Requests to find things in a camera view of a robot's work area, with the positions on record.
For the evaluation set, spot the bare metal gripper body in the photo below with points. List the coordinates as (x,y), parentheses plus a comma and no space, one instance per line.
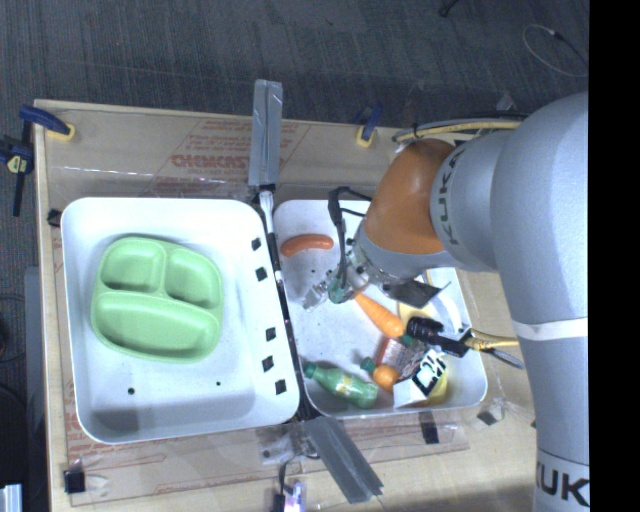
(351,280)

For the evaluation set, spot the brown cardboard board red print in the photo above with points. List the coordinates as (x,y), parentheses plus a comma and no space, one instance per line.
(165,150)

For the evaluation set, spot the green divided plate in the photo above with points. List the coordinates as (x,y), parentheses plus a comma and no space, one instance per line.
(155,300)

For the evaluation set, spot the short orange carrot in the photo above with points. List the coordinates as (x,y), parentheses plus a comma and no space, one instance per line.
(386,376)

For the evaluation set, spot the red and white packet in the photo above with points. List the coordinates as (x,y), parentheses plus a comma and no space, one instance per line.
(399,356)

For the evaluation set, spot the yellow banana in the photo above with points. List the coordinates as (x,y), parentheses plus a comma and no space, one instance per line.
(439,392)

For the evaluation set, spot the orange sausage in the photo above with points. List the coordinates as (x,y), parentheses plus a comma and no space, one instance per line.
(306,244)

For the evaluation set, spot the white carton black print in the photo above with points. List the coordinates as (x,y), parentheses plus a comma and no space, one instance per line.
(425,382)

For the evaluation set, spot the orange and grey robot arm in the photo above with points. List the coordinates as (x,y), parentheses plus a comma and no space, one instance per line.
(545,215)

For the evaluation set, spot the long orange carrot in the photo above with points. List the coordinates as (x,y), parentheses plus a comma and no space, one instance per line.
(382,315)

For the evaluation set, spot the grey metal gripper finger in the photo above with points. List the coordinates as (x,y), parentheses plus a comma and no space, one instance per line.
(311,300)
(323,287)

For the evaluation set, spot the white plastic tray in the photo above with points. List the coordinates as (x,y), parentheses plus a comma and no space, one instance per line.
(330,335)
(165,400)

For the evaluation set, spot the black cylinder on white bracket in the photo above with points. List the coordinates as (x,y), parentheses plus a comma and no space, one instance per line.
(434,334)

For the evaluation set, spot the green plastic bottle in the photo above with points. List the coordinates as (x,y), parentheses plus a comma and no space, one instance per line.
(345,386)

